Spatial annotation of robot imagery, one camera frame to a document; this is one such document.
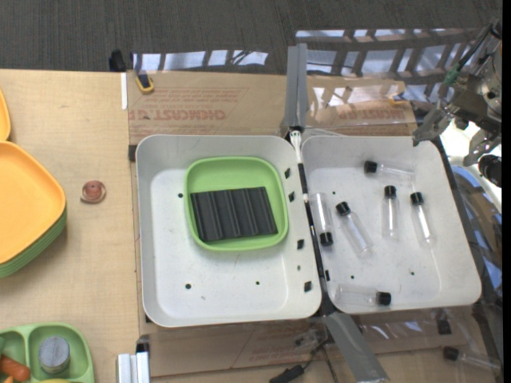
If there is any orange plate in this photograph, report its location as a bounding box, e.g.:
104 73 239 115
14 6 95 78
0 140 68 265
0 88 12 142

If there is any white plastic tray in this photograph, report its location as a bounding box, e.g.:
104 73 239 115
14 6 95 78
299 135 483 316
134 133 323 329

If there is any brown cardboard board red print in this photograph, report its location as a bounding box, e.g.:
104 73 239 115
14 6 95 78
126 69 502 383

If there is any black ribbed holder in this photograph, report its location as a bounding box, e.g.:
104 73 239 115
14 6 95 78
189 186 279 243

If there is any grey can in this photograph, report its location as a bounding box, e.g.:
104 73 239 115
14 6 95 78
38 336 72 376

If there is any clear plastic bottle black cap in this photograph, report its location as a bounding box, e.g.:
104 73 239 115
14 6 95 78
382 185 402 241
335 284 393 308
363 160 417 181
410 191 438 247
309 191 335 248
442 345 501 373
335 201 375 259

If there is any pink tape roll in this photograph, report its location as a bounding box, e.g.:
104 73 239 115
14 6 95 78
80 180 109 205

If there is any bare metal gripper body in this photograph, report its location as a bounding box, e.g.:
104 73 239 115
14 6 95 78
446 69 503 132

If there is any black cylinder on white bracket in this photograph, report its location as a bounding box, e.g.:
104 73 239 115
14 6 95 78
477 153 503 188

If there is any green divided plate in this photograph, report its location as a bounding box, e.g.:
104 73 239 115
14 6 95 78
0 322 97 383

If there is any green square plate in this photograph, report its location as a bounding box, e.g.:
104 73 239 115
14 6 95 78
184 156 290 253

